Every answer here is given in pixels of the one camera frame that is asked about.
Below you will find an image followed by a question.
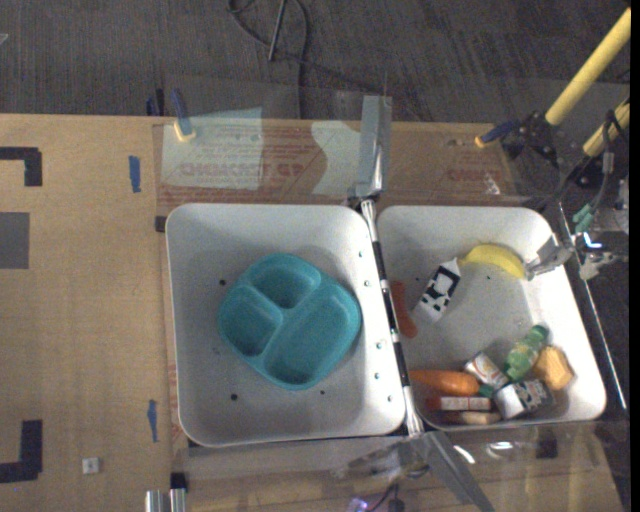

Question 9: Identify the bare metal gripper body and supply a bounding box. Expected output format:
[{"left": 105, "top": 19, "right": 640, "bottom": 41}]
[{"left": 572, "top": 207, "right": 630, "bottom": 282}]

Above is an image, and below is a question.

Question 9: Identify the white and orange small can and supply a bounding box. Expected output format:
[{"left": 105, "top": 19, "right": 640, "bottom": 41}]
[{"left": 463, "top": 351, "right": 510, "bottom": 391}]

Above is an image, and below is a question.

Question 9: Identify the brown cardboard board red print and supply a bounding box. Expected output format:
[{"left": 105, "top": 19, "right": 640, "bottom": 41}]
[{"left": 151, "top": 119, "right": 614, "bottom": 481}]

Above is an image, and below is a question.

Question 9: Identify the tan biscuit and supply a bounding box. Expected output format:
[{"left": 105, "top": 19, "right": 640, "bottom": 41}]
[{"left": 442, "top": 409, "right": 503, "bottom": 426}]

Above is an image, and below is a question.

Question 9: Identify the black and white milk carton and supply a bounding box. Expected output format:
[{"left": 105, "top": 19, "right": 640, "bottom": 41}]
[{"left": 410, "top": 257, "right": 462, "bottom": 323}]

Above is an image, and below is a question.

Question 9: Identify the orange carrot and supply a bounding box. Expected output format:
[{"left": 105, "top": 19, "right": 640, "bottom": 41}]
[{"left": 408, "top": 368, "right": 496, "bottom": 399}]

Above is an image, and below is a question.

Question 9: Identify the teal divided plate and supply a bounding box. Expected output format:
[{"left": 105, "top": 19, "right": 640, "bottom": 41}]
[{"left": 215, "top": 252, "right": 363, "bottom": 392}]

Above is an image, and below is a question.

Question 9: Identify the yellow banana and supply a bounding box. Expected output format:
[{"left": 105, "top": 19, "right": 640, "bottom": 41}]
[{"left": 458, "top": 243, "right": 528, "bottom": 280}]

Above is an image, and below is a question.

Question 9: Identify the red sausage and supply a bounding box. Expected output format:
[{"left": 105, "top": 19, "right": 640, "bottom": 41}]
[{"left": 389, "top": 280, "right": 419, "bottom": 339}]

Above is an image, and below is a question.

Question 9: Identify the white plastic tray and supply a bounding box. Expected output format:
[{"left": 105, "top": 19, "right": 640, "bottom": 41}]
[
  {"left": 164, "top": 202, "right": 407, "bottom": 448},
  {"left": 375, "top": 204, "right": 608, "bottom": 432}
]

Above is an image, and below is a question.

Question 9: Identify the white carton with dark print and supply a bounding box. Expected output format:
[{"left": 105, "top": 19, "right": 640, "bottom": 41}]
[{"left": 493, "top": 378, "right": 555, "bottom": 420}]

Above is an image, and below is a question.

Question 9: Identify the yellow-orange toy bread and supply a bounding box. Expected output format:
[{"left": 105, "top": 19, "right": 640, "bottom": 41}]
[{"left": 530, "top": 345, "right": 575, "bottom": 391}]

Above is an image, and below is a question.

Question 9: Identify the red and white packet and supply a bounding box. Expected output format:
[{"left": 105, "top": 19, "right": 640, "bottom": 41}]
[{"left": 424, "top": 395, "right": 494, "bottom": 412}]

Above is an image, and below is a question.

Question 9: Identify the green clear plastic bottle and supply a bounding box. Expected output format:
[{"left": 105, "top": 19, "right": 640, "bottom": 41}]
[{"left": 504, "top": 324, "right": 550, "bottom": 382}]

